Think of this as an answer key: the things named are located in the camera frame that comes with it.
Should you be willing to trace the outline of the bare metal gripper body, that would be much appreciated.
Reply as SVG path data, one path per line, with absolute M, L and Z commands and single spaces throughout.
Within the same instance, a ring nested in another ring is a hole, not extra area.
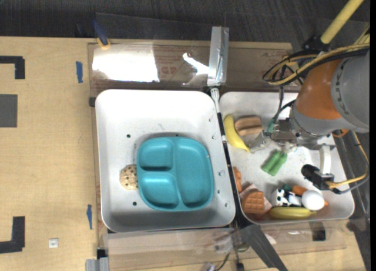
M 271 140 L 280 143 L 297 143 L 301 132 L 291 118 L 277 120 L 270 134 Z

